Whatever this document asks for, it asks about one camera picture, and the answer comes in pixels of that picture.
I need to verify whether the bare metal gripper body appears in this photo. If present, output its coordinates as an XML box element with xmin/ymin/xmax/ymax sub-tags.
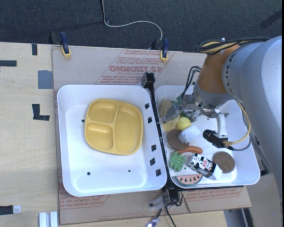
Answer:
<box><xmin>180</xmin><ymin>95</ymin><xmax>220</xmax><ymax>122</ymax></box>

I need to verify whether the pale yellow wedge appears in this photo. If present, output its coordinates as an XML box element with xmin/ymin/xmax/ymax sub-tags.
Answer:
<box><xmin>159</xmin><ymin>98</ymin><xmax>181</xmax><ymax>132</ymax></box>

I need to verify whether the yellow lemon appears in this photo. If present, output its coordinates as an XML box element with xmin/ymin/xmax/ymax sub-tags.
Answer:
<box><xmin>177</xmin><ymin>116</ymin><xmax>192</xmax><ymax>131</ymax></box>

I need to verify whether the brown round biscuit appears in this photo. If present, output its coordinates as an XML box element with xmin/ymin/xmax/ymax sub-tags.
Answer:
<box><xmin>212</xmin><ymin>151</ymin><xmax>236</xmax><ymax>174</ymax></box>
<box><xmin>167</xmin><ymin>128</ymin><xmax>190</xmax><ymax>151</ymax></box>

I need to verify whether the thin black rod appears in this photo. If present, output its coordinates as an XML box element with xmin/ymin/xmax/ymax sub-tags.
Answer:
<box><xmin>147</xmin><ymin>81</ymin><xmax>175</xmax><ymax>192</ymax></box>

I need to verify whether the orange carrot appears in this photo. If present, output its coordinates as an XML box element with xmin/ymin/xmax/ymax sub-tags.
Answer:
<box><xmin>177</xmin><ymin>146</ymin><xmax>203</xmax><ymax>155</ymax></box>

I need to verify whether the yellow divided plate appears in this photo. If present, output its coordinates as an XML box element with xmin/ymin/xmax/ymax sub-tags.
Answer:
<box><xmin>84</xmin><ymin>98</ymin><xmax>144</xmax><ymax>156</ymax></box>

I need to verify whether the green leafy toy vegetable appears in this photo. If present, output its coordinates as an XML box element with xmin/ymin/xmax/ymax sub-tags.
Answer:
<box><xmin>169</xmin><ymin>150</ymin><xmax>187</xmax><ymax>173</ymax></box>

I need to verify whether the white milk carton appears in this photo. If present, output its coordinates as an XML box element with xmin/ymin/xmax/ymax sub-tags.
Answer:
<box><xmin>187</xmin><ymin>153</ymin><xmax>223</xmax><ymax>181</ymax></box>

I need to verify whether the red watermelon slice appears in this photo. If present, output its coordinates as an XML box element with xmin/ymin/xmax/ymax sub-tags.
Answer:
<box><xmin>175</xmin><ymin>173</ymin><xmax>204</xmax><ymax>187</ymax></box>

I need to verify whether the white plastic tray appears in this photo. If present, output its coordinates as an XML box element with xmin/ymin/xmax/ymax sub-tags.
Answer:
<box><xmin>154</xmin><ymin>85</ymin><xmax>261</xmax><ymax>189</ymax></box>
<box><xmin>56</xmin><ymin>84</ymin><xmax>169</xmax><ymax>198</ymax></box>

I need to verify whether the brown cardboard board red print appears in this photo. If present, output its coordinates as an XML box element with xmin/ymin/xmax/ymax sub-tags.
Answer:
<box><xmin>51</xmin><ymin>45</ymin><xmax>252</xmax><ymax>226</ymax></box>

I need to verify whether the black cylinder on white bracket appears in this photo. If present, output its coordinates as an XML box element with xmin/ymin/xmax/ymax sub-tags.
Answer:
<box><xmin>202</xmin><ymin>112</ymin><xmax>229</xmax><ymax>149</ymax></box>

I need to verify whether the black block with thin wires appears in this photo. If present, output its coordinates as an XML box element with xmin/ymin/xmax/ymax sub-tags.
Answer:
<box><xmin>161</xmin><ymin>187</ymin><xmax>183</xmax><ymax>206</ymax></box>
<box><xmin>141</xmin><ymin>72</ymin><xmax>156</xmax><ymax>89</ymax></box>

